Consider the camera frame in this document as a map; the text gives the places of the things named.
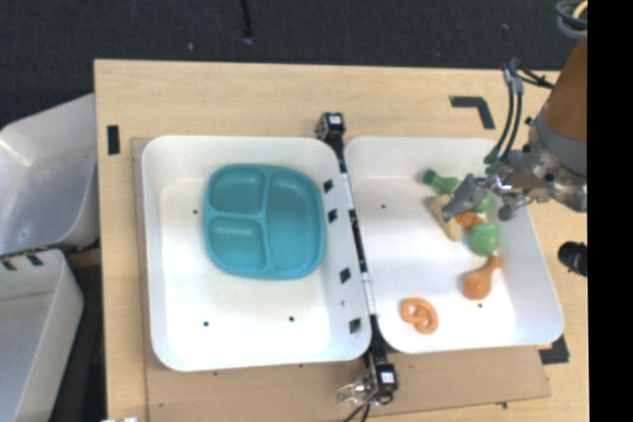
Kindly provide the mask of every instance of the blue divided plate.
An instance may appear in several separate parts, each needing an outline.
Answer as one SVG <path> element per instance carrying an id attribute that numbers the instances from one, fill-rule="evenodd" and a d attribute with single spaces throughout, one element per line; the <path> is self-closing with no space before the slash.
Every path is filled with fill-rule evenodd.
<path id="1" fill-rule="evenodd" d="M 323 258 L 323 206 L 315 183 L 285 167 L 233 164 L 216 171 L 205 194 L 205 242 L 234 275 L 293 280 Z"/>

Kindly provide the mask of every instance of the wooden table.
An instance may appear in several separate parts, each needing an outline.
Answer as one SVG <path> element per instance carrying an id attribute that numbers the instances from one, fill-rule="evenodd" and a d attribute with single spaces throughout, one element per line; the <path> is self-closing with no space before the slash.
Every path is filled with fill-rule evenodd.
<path id="1" fill-rule="evenodd" d="M 323 112 L 343 113 L 348 138 L 498 139 L 507 107 L 498 70 L 97 60 L 95 92 L 108 415 L 150 422 L 343 420 L 350 407 L 336 404 L 335 389 L 362 367 L 352 361 L 178 374 L 158 363 L 144 334 L 135 139 L 304 135 Z M 536 116 L 547 93 L 528 88 L 525 115 Z M 496 128 L 485 128 L 475 108 L 453 107 L 456 96 L 483 98 Z M 517 139 L 527 139 L 526 126 Z M 530 212 L 565 314 L 571 360 L 543 367 L 536 347 L 393 354 L 402 386 L 396 400 L 373 409 L 372 417 L 588 420 L 587 279 L 568 273 L 557 259 L 564 242 L 587 241 L 587 216 L 557 203 L 533 205 Z"/>

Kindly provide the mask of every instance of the green toy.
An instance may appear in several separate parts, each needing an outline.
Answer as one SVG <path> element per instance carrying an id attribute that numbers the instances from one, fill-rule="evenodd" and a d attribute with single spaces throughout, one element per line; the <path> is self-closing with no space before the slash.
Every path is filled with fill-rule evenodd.
<path id="1" fill-rule="evenodd" d="M 473 211 L 484 212 L 485 210 L 488 209 L 488 206 L 491 204 L 492 200 L 493 200 L 493 195 L 486 194 L 486 196 L 482 199 L 482 201 L 473 208 Z"/>
<path id="2" fill-rule="evenodd" d="M 429 169 L 424 173 L 422 181 L 428 185 L 433 185 L 442 194 L 447 195 L 451 195 L 461 183 L 459 178 L 455 178 L 453 176 L 443 178 L 432 169 Z"/>
<path id="3" fill-rule="evenodd" d="M 498 227 L 495 223 L 473 225 L 468 244 L 477 255 L 489 257 L 497 250 Z"/>

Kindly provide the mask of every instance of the white plastic bin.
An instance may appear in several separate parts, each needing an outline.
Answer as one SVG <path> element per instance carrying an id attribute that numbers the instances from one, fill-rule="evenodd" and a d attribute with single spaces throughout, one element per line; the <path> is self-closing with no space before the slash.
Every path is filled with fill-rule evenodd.
<path id="1" fill-rule="evenodd" d="M 98 238 L 95 114 L 89 94 L 0 131 L 0 254 Z"/>
<path id="2" fill-rule="evenodd" d="M 0 422 L 46 422 L 83 310 L 64 255 L 0 263 Z"/>

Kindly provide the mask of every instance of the orange toy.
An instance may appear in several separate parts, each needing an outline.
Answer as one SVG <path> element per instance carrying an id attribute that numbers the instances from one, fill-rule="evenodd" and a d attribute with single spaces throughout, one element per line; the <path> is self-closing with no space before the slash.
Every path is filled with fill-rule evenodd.
<path id="1" fill-rule="evenodd" d="M 422 334 L 434 332 L 439 324 L 435 307 L 421 297 L 406 298 L 401 304 L 400 315 L 405 322 L 412 323 L 415 330 Z"/>
<path id="2" fill-rule="evenodd" d="M 481 225 L 482 223 L 486 223 L 486 220 L 476 214 L 474 211 L 466 211 L 461 214 L 457 214 L 455 216 L 457 223 L 459 223 L 462 227 L 470 230 L 474 225 Z"/>
<path id="3" fill-rule="evenodd" d="M 491 276 L 496 268 L 503 266 L 503 261 L 497 256 L 492 255 L 488 258 L 486 264 L 471 271 L 464 279 L 464 295 L 468 299 L 483 299 L 492 289 Z"/>

